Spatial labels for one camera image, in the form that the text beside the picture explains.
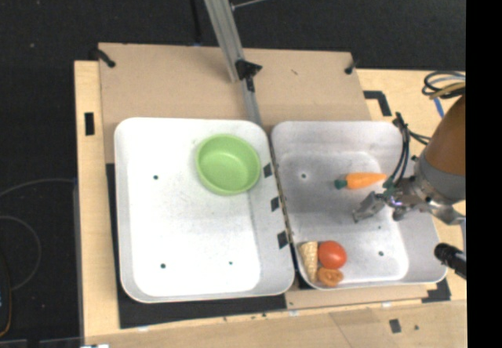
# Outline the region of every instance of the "tomato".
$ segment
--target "tomato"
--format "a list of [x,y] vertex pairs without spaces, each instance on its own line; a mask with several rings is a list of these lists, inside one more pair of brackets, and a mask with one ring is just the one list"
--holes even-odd
[[347,253],[338,242],[326,241],[319,245],[318,258],[326,269],[340,269],[347,262]]

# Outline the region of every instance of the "cable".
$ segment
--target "cable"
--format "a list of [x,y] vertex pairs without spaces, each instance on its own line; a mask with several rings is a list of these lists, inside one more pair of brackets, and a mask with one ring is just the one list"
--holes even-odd
[[459,89],[463,89],[465,90],[465,85],[464,83],[453,83],[452,85],[450,86],[446,86],[444,89],[442,90],[439,90],[437,92],[434,92],[432,93],[430,96],[429,96],[429,99],[434,99],[436,97],[441,97],[441,96],[444,96],[446,93],[449,93],[450,95],[452,95],[452,92],[455,91],[455,90],[459,90]]
[[[43,178],[43,179],[36,179],[34,181],[28,181],[28,182],[25,182],[25,183],[20,183],[19,185],[16,185],[14,187],[10,187],[10,188],[5,189],[4,191],[0,192],[0,198],[6,196],[7,194],[10,194],[11,192],[13,192],[15,190],[19,190],[19,189],[22,189],[22,188],[25,188],[25,187],[30,187],[32,185],[38,185],[40,183],[71,183],[72,185],[75,185],[75,181],[74,180],[67,179],[67,178]],[[15,222],[21,224],[22,226],[24,226],[27,230],[30,231],[30,233],[33,234],[33,237],[35,238],[35,243],[37,245],[38,257],[37,257],[37,262],[35,264],[35,267],[33,268],[33,270],[28,274],[28,276],[22,282],[20,282],[17,285],[11,287],[11,291],[16,291],[17,289],[25,286],[28,282],[30,282],[30,280],[33,278],[33,276],[35,276],[35,274],[37,273],[38,268],[40,267],[40,262],[42,261],[42,244],[40,242],[40,238],[38,237],[38,235],[35,232],[35,230],[33,229],[33,227],[30,226],[30,224],[28,224],[25,221],[23,221],[22,219],[17,219],[16,217],[12,217],[12,216],[0,216],[0,219],[7,219],[7,220],[15,221]]]
[[5,189],[4,191],[0,192],[0,198],[15,191],[15,190],[21,189],[21,188],[30,187],[31,185],[37,185],[39,183],[51,183],[51,182],[71,183],[72,185],[75,185],[75,181],[72,179],[68,179],[68,178],[36,179],[35,181],[28,181],[25,183],[20,183],[19,185]]
[[[401,182],[403,176],[405,175],[406,168],[408,166],[408,160],[409,160],[409,141],[410,141],[410,131],[408,129],[408,124],[404,122],[402,119],[401,113],[396,112],[396,118],[392,123],[398,127],[399,132],[402,135],[402,149],[401,149],[401,155],[399,156],[399,161],[398,164],[396,165],[396,168],[392,175],[390,176],[389,180],[392,182],[392,184],[389,184],[388,186],[392,185],[393,187],[396,187],[399,185]],[[419,138],[427,138],[427,136],[422,136],[418,135]]]
[[438,111],[439,117],[443,118],[445,116],[445,111],[442,109],[441,101],[439,99],[434,99],[434,104],[436,110]]
[[[455,88],[450,89],[452,85],[448,85],[445,88],[439,88],[434,86],[440,82],[457,81],[454,85]],[[451,99],[456,96],[461,96],[465,94],[465,75],[460,72],[454,71],[435,71],[431,72],[424,78],[424,87],[422,88],[422,93],[425,96],[435,98],[436,95],[440,96],[442,99]]]
[[15,221],[15,222],[21,224],[22,226],[24,226],[28,231],[31,232],[31,234],[33,235],[33,237],[35,239],[35,243],[37,244],[37,251],[38,251],[37,262],[35,263],[35,266],[33,267],[33,270],[31,271],[31,273],[29,273],[28,276],[22,282],[11,287],[11,289],[10,289],[11,291],[16,291],[17,289],[25,286],[28,282],[30,282],[30,280],[33,278],[33,276],[35,276],[35,274],[37,273],[38,268],[40,267],[40,262],[42,261],[42,244],[40,243],[40,238],[38,237],[35,230],[31,227],[30,224],[26,223],[22,219],[17,219],[16,217],[12,217],[12,216],[0,216],[0,220],[1,219],[8,219],[11,221]]
[[431,140],[431,137],[430,136],[424,136],[424,135],[420,135],[418,133],[415,133],[415,132],[411,132],[409,129],[409,135],[414,138],[417,142],[419,143],[422,143],[423,145],[426,145],[429,143],[429,141]]

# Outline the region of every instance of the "food item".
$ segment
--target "food item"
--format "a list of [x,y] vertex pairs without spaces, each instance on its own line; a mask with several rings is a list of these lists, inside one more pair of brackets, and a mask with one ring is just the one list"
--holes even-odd
[[320,267],[317,271],[319,280],[327,287],[336,287],[344,279],[344,274],[338,269]]
[[318,248],[318,257],[326,269],[340,269],[347,262],[344,247],[335,241],[322,242]]
[[317,281],[318,243],[316,241],[305,242],[300,246],[301,259],[304,261],[308,279]]
[[386,178],[385,174],[378,172],[351,172],[345,176],[345,179],[337,179],[335,181],[335,188],[360,189],[369,187]]

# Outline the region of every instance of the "white tray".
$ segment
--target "white tray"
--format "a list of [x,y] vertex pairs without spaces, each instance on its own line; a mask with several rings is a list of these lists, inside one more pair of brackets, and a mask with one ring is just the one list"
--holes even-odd
[[[198,179],[195,150],[218,133],[249,142],[267,167],[246,193],[216,195]],[[270,164],[267,135],[248,121],[130,118],[120,123],[115,168],[125,291],[144,303],[286,291],[294,268]]]
[[[298,247],[305,241],[340,242],[347,252],[344,280],[336,288],[433,283],[446,275],[434,256],[439,243],[431,215],[410,212],[395,222],[385,208],[355,223],[352,210],[371,190],[337,190],[333,181],[348,172],[392,174],[402,149],[400,132],[377,121],[290,121],[272,131],[275,160],[291,235],[304,280]],[[408,165],[407,176],[413,171]]]

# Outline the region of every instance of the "orange carrot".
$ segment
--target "orange carrot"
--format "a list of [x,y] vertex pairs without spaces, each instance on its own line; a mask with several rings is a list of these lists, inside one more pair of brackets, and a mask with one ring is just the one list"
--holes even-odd
[[345,179],[337,179],[335,181],[335,188],[342,189],[346,187],[347,189],[359,189],[369,187],[374,183],[386,179],[385,174],[380,174],[378,172],[351,172],[345,176]]

